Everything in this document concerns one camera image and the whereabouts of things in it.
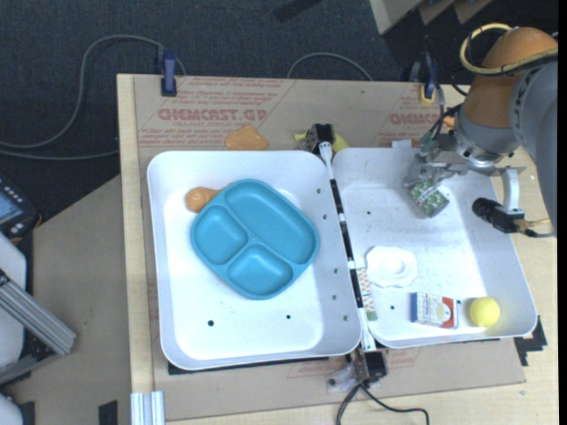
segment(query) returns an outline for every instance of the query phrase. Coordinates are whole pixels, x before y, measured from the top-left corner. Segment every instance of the yellow toy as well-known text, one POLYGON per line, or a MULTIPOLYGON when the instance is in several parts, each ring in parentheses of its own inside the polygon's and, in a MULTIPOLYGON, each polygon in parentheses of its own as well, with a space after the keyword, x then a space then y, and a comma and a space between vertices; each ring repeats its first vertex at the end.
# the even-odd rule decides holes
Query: yellow toy
POLYGON ((500 306, 493 297, 478 297, 470 304, 469 316, 477 326, 490 328, 500 319, 500 306))

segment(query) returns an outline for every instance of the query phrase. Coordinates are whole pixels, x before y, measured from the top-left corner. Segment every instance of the wooden table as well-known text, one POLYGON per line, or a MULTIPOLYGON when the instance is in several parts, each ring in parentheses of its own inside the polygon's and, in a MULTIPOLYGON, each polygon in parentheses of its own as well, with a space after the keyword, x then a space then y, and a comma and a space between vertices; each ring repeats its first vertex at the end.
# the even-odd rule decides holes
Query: wooden table
MULTIPOLYGON (((322 95, 325 87, 321 86, 322 95)), ((458 97, 447 90, 450 99, 458 97)), ((148 287, 144 256, 144 226, 141 209, 141 178, 138 158, 136 96, 134 76, 118 76, 120 118, 120 160, 124 211, 126 275, 128 287, 128 325, 132 392, 155 390, 152 370, 151 331, 148 287)), ((518 150, 512 165, 528 166, 520 175, 521 206, 526 218, 545 215, 537 174, 526 153, 518 150)), ((501 187, 495 184, 497 193, 501 187)), ((405 408, 420 406, 430 414, 431 423, 530 424, 558 423, 558 342, 557 342, 557 264, 556 239, 513 236, 517 254, 530 284, 534 302, 545 330, 548 345, 542 352, 531 352, 524 369, 526 383, 474 390, 449 391, 411 397, 390 398, 387 404, 405 408)), ((170 421, 175 424, 260 424, 260 423, 334 423, 338 405, 287 408, 257 413, 240 413, 193 420, 170 421)), ((424 423, 419 414, 386 412, 371 401, 354 401, 343 423, 424 423)))

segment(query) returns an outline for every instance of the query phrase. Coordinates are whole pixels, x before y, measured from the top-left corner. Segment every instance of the black carpet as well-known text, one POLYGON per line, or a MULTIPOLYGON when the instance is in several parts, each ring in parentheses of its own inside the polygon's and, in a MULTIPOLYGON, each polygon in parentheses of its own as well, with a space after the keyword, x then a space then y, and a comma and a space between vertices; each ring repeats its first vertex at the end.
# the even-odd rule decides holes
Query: black carpet
MULTIPOLYGON (((369 0, 0 0, 0 14, 0 150, 43 157, 118 149, 115 76, 156 72, 156 49, 142 42, 105 42, 92 51, 78 117, 55 143, 23 151, 5 145, 39 143, 65 126, 83 53, 108 35, 163 43, 191 75, 283 78, 298 58, 326 51, 350 58, 376 81, 400 80, 404 68, 423 59, 427 35, 441 81, 470 83, 458 64, 470 30, 488 22, 558 30, 558 0, 495 0, 464 25, 453 9, 427 27, 411 12, 386 35, 377 31, 369 0)), ((310 59, 293 76, 365 80, 332 58, 310 59)), ((0 173, 25 191, 45 220, 119 172, 117 155, 55 161, 0 154, 0 173)))

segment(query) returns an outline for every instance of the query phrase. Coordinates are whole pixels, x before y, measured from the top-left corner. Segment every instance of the blue clamp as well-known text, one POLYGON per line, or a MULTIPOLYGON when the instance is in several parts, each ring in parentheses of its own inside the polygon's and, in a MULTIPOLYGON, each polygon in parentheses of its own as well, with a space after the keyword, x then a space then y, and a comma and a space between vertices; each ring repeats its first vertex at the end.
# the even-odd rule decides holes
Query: blue clamp
POLYGON ((177 96, 177 85, 175 83, 175 52, 172 49, 164 49, 162 59, 163 78, 161 79, 161 95, 177 96))
POLYGON ((431 58, 429 52, 425 52, 425 64, 427 65, 427 78, 421 87, 420 99, 424 104, 432 104, 437 91, 439 104, 445 105, 445 93, 439 86, 439 78, 437 76, 437 62, 431 58))

